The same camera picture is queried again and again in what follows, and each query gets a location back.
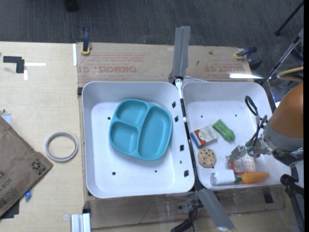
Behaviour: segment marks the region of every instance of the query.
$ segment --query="table surface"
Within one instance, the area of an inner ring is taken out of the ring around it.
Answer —
[[[73,61],[73,45],[61,43],[0,42],[0,108],[12,114],[12,127],[36,151],[46,155],[46,139],[57,131],[73,134],[81,148],[78,70]],[[29,66],[28,80],[15,72],[15,64],[3,63],[3,56],[22,57]],[[50,145],[51,152],[64,157],[72,143],[63,138]],[[1,219],[1,231],[70,231],[71,214],[81,214],[84,205],[82,153],[66,163],[53,162],[51,171],[32,189],[28,201],[20,200],[19,214]],[[284,207],[231,216],[238,231],[295,231],[293,209],[287,195]],[[95,231],[170,231],[181,221],[129,225]],[[196,221],[197,231],[218,231],[209,217]]]

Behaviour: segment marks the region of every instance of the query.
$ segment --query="small box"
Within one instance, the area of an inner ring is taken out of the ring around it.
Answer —
[[[191,132],[190,135],[197,147],[200,147],[218,138],[212,125],[195,130]]]
[[[244,156],[231,162],[231,168],[235,173],[256,172],[254,158],[250,156]]]

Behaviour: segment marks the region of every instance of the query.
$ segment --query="cookie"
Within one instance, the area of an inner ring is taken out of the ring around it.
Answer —
[[[198,163],[204,168],[211,168],[215,165],[217,158],[213,150],[209,148],[201,149],[197,154]]]

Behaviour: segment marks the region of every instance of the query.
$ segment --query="brown paper bag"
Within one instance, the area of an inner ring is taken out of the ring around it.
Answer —
[[[52,167],[0,116],[0,217]]]

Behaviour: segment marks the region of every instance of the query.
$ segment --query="white ring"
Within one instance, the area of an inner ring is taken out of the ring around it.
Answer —
[[[64,157],[64,158],[58,158],[58,157],[54,157],[50,152],[49,152],[49,149],[48,149],[48,146],[49,146],[49,143],[55,138],[55,137],[58,137],[58,136],[66,136],[68,138],[71,138],[72,141],[74,142],[75,144],[75,149],[73,151],[72,154],[70,154],[68,157]],[[45,152],[47,154],[47,156],[51,159],[51,160],[54,160],[54,161],[57,161],[57,162],[67,162],[69,160],[71,160],[77,153],[77,150],[78,150],[78,143],[77,143],[77,140],[76,138],[68,133],[68,132],[65,132],[65,131],[59,131],[59,132],[56,132],[54,134],[52,134],[47,140],[46,140],[46,143],[45,143]]]

